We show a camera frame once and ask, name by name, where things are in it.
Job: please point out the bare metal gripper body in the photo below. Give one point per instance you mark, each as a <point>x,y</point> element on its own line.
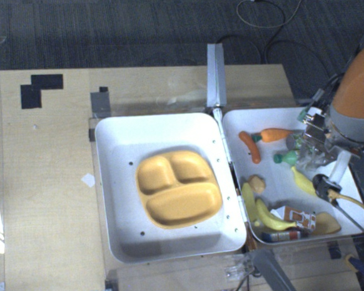
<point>317,131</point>

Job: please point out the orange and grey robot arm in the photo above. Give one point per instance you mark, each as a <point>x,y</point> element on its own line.
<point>353,90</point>

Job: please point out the small grey can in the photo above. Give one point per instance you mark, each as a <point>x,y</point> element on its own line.
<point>292,142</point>

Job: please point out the clear bottle with green cap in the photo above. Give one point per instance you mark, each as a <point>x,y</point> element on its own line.
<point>288,158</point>

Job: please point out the orange carrot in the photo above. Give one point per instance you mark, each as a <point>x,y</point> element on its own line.
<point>275,134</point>

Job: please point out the white plastic tray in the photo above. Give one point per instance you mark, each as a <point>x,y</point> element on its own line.
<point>122,190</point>
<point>275,172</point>

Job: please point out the red sausage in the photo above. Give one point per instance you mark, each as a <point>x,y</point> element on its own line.
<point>253,148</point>

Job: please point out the tan biscuit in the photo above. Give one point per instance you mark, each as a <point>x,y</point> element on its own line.
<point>257,183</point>

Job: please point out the white and orange carton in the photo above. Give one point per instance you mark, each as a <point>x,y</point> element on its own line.
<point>299,217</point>

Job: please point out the tan bread slice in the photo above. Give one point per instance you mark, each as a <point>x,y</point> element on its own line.
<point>328,224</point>

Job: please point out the pale yellow banana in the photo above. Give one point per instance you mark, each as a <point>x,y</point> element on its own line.
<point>249,202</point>

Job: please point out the blue and red box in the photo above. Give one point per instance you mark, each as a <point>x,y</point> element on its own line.
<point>280,236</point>

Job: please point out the orange divided plate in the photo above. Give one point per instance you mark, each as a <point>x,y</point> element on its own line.
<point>180,201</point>

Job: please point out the black cylinder on white bracket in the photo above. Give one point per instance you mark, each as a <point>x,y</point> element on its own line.
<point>324,187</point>

